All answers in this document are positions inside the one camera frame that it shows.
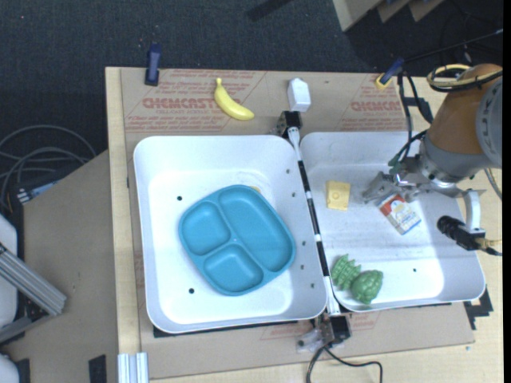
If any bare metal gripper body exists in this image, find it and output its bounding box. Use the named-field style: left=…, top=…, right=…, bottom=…
left=393, top=160, right=461, bottom=197

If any white orange blue carton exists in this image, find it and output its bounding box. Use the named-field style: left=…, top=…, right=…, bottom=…
left=378, top=193, right=422, bottom=236

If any yellow cheese slice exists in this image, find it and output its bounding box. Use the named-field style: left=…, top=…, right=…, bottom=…
left=325, top=180, right=352, bottom=212

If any white plastic tray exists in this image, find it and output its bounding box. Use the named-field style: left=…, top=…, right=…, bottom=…
left=133, top=134, right=330, bottom=334
left=299, top=131, right=488, bottom=313

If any thin black and white rod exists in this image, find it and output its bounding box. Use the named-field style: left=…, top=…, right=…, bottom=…
left=287, top=127, right=341, bottom=315

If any green ridged toy vegetable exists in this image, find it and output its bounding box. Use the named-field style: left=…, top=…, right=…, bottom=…
left=330, top=253, right=362, bottom=291

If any green toy broccoli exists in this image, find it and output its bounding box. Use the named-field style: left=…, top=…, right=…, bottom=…
left=350, top=269, right=385, bottom=306

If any small white carton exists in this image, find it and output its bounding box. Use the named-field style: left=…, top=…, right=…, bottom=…
left=287, top=77, right=312, bottom=113

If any blue divided plate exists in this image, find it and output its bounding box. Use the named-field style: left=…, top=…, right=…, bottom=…
left=177, top=184, right=297, bottom=297

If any yellow banana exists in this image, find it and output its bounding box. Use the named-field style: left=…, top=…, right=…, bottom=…
left=213, top=77, right=256, bottom=121

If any brown cardboard board red print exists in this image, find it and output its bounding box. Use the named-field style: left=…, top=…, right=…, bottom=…
left=119, top=68, right=477, bottom=379

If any black cylinder on white bracket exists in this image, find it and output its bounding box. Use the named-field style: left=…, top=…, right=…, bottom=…
left=436, top=189, right=487, bottom=251

